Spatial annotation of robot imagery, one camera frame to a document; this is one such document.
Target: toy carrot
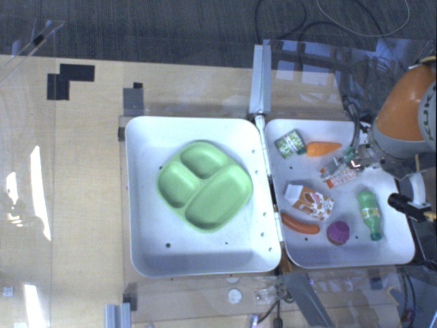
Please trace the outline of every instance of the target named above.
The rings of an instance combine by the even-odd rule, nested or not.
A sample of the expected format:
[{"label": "toy carrot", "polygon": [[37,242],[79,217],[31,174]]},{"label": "toy carrot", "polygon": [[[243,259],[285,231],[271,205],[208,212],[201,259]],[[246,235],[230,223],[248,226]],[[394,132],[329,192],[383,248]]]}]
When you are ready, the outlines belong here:
[{"label": "toy carrot", "polygon": [[307,154],[309,156],[322,156],[340,147],[341,144],[337,142],[310,142],[307,144]]}]

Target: toy sausage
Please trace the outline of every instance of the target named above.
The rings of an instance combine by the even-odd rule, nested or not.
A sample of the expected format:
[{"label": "toy sausage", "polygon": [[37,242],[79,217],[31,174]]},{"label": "toy sausage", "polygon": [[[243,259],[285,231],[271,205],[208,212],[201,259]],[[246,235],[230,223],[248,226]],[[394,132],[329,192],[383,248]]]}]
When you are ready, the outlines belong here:
[{"label": "toy sausage", "polygon": [[284,225],[296,232],[305,234],[317,234],[320,232],[320,227],[318,225],[297,221],[286,213],[281,213],[281,219]]}]

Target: bottle label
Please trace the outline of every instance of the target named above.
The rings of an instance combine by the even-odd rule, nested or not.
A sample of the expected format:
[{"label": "bottle label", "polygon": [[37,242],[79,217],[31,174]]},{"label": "bottle label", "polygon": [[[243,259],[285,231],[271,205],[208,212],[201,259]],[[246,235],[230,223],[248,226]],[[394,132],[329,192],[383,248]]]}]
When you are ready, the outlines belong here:
[{"label": "bottle label", "polygon": [[368,219],[370,217],[381,217],[378,208],[363,208],[361,209],[361,216],[363,219]]}]

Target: carrot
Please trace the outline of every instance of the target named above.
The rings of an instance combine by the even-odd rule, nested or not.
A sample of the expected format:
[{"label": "carrot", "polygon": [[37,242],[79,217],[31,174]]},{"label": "carrot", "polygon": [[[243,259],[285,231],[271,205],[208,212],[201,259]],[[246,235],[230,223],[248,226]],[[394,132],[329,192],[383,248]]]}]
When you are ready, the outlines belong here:
[{"label": "carrot", "polygon": [[297,221],[286,213],[281,213],[281,219],[284,225],[296,232],[305,234],[317,234],[320,232],[318,225]]},{"label": "carrot", "polygon": [[310,142],[307,144],[307,154],[309,156],[322,156],[340,147],[341,144],[337,142]]}]

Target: wooden surface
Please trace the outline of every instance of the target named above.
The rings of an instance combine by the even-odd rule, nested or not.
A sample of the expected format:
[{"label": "wooden surface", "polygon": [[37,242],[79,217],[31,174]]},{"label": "wooden surface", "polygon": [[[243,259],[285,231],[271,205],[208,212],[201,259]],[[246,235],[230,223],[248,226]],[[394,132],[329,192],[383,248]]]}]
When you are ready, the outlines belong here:
[{"label": "wooden surface", "polygon": [[[53,112],[55,193],[54,213],[51,215],[51,326],[103,327],[104,306],[108,303],[119,304],[122,299],[123,259],[124,252],[128,251],[123,244],[122,185],[117,138],[119,117],[123,114],[123,87],[132,87],[134,81],[143,82],[145,100],[150,103],[151,109],[167,110],[170,106],[171,110],[188,111],[186,103],[194,101],[201,110],[221,109],[230,113],[233,105],[240,106],[239,110],[242,110],[248,104],[251,71],[74,59],[56,59],[53,62],[53,59],[36,57],[26,63],[29,68],[22,68],[21,71],[29,71],[27,86],[34,89],[33,95],[44,98],[46,73],[59,72],[60,63],[95,65],[96,76],[94,82],[70,82],[70,100],[57,101],[56,110]],[[38,71],[31,73],[30,69],[33,67]],[[12,87],[5,90],[0,87],[0,91],[13,93],[18,90]],[[38,110],[44,115],[47,108]],[[314,110],[314,103],[310,104],[308,110]],[[338,118],[343,116],[337,103],[333,103],[329,110]],[[16,115],[11,121],[25,120],[25,115]],[[43,132],[39,136],[44,135],[44,127],[38,130]],[[0,249],[3,257],[7,248],[2,244]],[[38,258],[39,254],[33,255],[33,261],[38,261]],[[3,272],[13,273],[14,270],[6,269]],[[337,292],[331,300],[336,301],[343,294],[347,293]],[[395,327],[399,322],[396,307],[389,304],[390,301],[383,291],[378,295],[380,296],[375,312],[380,322],[390,323],[382,326]],[[347,299],[342,300],[344,308],[333,306],[328,309],[336,322],[350,320],[351,310],[355,312],[355,309],[349,308]],[[364,303],[363,307],[363,310],[369,310],[369,305]],[[0,308],[8,310],[10,306],[1,304]],[[160,316],[165,317],[172,307],[163,303],[157,310],[161,310]],[[284,327],[307,326],[296,306],[284,314],[287,316]],[[155,328],[236,328],[243,327],[245,322],[246,314],[164,320],[154,324]],[[134,327],[142,328],[146,323],[138,323]],[[267,320],[260,327],[269,326]]]}]

